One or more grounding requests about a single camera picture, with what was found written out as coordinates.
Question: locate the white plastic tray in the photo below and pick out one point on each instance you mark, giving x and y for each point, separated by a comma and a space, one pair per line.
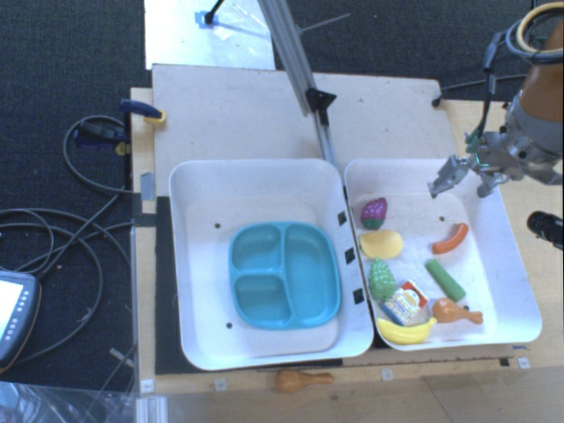
207, 280
498, 280

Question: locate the orange toy sausage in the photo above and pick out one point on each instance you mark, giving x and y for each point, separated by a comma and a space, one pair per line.
450, 239

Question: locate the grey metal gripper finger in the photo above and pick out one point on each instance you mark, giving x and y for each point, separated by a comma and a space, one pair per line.
449, 175
488, 187

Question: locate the green toy cucumber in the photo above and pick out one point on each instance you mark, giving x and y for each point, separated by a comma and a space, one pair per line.
445, 280

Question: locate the white and red carton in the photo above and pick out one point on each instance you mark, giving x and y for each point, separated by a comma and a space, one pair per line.
405, 304

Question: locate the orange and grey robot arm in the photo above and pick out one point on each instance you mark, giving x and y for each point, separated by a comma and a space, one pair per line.
539, 91

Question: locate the orange toy chicken drumstick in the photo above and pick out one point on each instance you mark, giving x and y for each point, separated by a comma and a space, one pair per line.
447, 310
293, 380

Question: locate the yellow banana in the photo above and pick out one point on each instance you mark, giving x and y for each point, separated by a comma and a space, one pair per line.
403, 333

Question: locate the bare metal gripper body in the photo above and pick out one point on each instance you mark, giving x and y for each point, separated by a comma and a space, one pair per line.
506, 157

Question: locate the green toy grapes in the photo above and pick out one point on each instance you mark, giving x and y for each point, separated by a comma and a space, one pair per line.
381, 280

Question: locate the purple toy grapes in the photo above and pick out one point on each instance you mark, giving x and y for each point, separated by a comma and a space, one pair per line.
374, 212

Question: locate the pale wood flat board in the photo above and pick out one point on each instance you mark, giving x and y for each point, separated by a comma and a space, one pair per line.
542, 254

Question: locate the yellow toy mango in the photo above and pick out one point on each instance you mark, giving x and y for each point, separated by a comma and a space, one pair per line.
381, 244

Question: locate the blue divided plate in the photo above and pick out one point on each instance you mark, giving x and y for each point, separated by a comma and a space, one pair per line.
304, 276

